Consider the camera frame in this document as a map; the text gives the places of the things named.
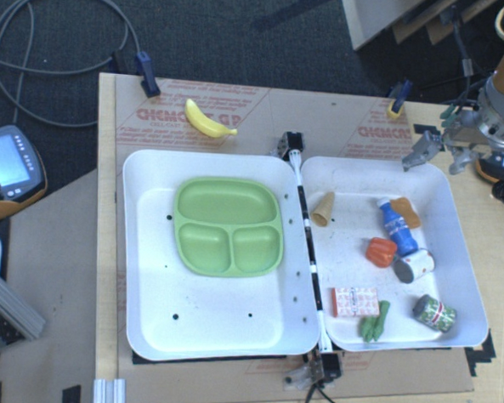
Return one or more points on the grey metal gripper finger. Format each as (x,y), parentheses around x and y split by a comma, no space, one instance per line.
(463,160)
(425,149)

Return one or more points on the orange bell pepper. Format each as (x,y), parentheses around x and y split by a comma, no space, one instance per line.
(381,252)

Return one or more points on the white plastic tray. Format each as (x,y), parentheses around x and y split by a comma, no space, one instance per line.
(211,313)
(350,262)

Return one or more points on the brown cardboard board red print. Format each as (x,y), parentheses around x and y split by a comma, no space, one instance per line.
(257,111)

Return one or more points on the orange and white carton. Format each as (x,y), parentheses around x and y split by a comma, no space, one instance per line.
(354,302)

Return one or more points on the blue bottle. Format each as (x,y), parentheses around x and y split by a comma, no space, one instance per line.
(397,226)

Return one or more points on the white can with red print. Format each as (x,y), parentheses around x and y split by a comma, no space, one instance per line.
(418,266)

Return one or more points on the yellow banana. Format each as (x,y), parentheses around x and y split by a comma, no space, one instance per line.
(205,123)

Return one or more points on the thin black and white rod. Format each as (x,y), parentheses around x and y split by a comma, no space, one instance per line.
(310,242)

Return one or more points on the tan ice cream cone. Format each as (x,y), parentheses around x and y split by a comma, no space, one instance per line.
(324,209)

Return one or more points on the green and white can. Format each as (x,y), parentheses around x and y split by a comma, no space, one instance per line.
(436,314)

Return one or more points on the green divided plate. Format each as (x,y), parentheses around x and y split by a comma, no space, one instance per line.
(228,203)

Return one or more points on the green toy vegetable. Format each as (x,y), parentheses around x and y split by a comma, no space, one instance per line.
(372,327)

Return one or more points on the orange brown toy biscuit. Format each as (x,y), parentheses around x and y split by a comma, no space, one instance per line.
(409,212)

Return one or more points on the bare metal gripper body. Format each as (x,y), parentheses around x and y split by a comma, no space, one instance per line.
(488,130)

